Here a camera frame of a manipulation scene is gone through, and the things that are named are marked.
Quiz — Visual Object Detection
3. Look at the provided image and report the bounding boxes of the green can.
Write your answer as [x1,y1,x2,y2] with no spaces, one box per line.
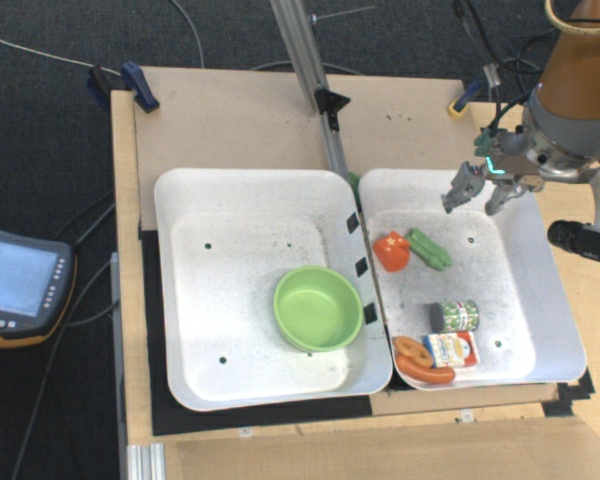
[428,299,480,335]

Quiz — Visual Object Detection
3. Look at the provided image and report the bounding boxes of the orange pretzel biscuit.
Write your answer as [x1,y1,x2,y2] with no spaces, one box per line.
[392,335,436,369]

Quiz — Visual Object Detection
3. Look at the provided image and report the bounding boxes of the green bowl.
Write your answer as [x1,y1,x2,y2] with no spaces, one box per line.
[272,265,366,354]

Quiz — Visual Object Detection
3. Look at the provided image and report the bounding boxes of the orange sausage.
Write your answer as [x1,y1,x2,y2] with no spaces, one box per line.
[394,353,457,386]

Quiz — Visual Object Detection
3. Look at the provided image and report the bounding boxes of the white plastic tray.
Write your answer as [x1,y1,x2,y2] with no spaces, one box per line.
[357,167,588,392]
[153,167,394,413]

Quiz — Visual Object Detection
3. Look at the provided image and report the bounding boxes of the brown cardboard board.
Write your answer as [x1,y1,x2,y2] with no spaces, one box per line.
[132,66,561,417]

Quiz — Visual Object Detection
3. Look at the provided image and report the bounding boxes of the black cylinder on white bracket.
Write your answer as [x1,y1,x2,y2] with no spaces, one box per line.
[546,167,600,264]

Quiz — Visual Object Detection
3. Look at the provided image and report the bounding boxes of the thin black and white rod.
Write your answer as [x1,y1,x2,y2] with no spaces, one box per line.
[352,187,392,350]

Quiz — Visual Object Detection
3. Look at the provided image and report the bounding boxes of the red carton with yellow star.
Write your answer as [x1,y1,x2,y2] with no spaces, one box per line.
[371,229,412,274]

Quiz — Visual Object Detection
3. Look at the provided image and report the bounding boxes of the white and red carton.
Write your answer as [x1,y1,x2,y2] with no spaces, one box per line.
[421,330,482,370]

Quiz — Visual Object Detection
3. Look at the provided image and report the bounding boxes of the green bean pod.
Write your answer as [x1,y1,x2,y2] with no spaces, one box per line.
[405,226,454,272]

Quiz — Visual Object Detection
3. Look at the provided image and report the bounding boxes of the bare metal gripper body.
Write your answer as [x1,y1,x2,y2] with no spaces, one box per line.
[479,130,600,192]

